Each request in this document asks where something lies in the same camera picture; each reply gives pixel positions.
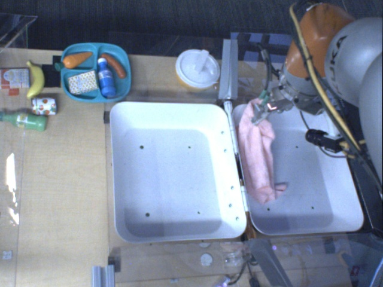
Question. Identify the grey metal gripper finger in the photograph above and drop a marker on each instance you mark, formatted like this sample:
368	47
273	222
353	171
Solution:
266	112
257	117

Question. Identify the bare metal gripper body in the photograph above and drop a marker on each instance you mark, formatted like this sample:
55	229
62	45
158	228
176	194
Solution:
281	99

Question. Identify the pink towel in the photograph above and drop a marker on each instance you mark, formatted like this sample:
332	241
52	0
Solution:
257	160

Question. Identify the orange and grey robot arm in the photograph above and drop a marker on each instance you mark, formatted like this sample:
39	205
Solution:
353	52

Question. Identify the white plastic tray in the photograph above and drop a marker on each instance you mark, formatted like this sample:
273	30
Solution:
308	175
173	172

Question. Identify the yellow cup with white lid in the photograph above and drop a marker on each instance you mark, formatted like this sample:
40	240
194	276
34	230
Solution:
197	69

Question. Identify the brown sausage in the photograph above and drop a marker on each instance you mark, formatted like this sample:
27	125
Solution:
115	64

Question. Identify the blue bottle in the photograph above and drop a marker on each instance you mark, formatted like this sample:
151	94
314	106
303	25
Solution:
106	79

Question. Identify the blue divided plate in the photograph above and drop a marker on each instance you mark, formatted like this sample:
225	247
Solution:
89	96

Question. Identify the white packet with yellow dots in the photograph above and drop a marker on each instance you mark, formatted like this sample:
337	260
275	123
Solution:
83	82

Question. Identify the orange carrot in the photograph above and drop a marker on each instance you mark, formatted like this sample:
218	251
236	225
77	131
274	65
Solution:
76	60

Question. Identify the white can with orange print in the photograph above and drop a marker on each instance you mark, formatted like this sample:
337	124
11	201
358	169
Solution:
44	106

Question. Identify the yellow banana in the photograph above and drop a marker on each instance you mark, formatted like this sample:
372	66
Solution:
37	81

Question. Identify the green bottle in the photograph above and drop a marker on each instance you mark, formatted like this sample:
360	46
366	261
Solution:
28	121

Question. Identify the white and orange carton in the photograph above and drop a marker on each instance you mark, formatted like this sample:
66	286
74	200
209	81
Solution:
15	78

